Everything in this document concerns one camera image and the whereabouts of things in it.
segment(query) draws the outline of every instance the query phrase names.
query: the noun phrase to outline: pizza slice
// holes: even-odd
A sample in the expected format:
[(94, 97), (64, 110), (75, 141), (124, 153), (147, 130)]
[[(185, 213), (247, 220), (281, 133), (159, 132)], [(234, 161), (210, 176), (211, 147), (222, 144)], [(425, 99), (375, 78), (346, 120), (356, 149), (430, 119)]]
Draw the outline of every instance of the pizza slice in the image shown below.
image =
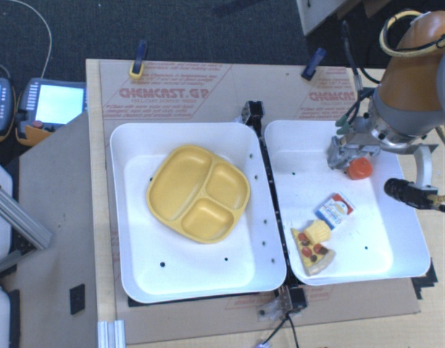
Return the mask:
[(336, 253), (320, 243), (313, 244), (304, 234), (292, 228), (296, 246), (300, 253), (301, 263), (308, 276), (313, 276), (324, 270), (333, 260)]

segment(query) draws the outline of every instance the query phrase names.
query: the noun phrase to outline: yellow plate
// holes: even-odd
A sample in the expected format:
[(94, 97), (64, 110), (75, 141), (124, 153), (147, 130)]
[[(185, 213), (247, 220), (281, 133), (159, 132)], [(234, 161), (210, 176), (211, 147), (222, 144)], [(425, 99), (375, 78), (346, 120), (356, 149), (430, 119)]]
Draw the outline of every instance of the yellow plate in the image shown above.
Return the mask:
[(249, 197), (249, 182), (237, 167), (190, 144), (171, 152), (146, 194), (160, 222), (204, 244), (221, 241), (233, 230)]

